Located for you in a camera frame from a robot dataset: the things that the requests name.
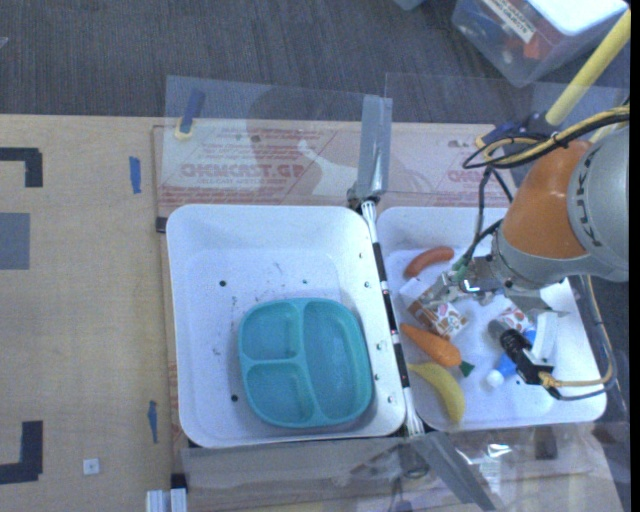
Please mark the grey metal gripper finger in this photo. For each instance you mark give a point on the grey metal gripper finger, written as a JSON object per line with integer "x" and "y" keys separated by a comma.
{"x": 436, "y": 294}
{"x": 530, "y": 302}

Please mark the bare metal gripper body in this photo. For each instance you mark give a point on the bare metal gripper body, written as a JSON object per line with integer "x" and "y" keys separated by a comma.
{"x": 481, "y": 280}

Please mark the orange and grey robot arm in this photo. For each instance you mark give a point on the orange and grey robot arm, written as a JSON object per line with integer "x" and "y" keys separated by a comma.
{"x": 550, "y": 210}

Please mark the white and red small can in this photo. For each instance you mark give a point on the white and red small can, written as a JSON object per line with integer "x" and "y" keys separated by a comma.
{"x": 515, "y": 318}

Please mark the white and brown printed carton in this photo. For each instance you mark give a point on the white and brown printed carton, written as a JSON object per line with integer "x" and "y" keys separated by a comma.
{"x": 442, "y": 320}

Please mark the orange toy sausage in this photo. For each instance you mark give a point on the orange toy sausage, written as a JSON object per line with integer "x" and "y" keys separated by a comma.
{"x": 427, "y": 261}

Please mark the orange toy carrot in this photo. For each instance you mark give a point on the orange toy carrot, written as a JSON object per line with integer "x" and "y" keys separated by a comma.
{"x": 432, "y": 346}

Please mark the blue bottle with white cap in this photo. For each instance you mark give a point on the blue bottle with white cap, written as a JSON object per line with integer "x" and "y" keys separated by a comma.
{"x": 506, "y": 367}

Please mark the yellow banana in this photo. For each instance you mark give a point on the yellow banana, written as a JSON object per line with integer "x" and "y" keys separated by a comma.
{"x": 445, "y": 387}

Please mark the white plastic tray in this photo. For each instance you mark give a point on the white plastic tray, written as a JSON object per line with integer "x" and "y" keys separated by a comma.
{"x": 500, "y": 405}
{"x": 210, "y": 350}

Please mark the green divided plate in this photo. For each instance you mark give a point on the green divided plate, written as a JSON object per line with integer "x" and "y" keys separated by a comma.
{"x": 320, "y": 360}

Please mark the brown cardboard board, red print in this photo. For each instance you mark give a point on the brown cardboard board, red print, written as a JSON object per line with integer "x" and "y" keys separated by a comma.
{"x": 320, "y": 165}

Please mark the clear plastic storage bin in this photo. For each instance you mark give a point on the clear plastic storage bin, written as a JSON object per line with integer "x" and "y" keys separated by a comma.
{"x": 520, "y": 35}

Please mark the black cylinder on white bracket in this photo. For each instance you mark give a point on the black cylinder on white bracket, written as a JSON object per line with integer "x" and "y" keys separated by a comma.
{"x": 525, "y": 357}

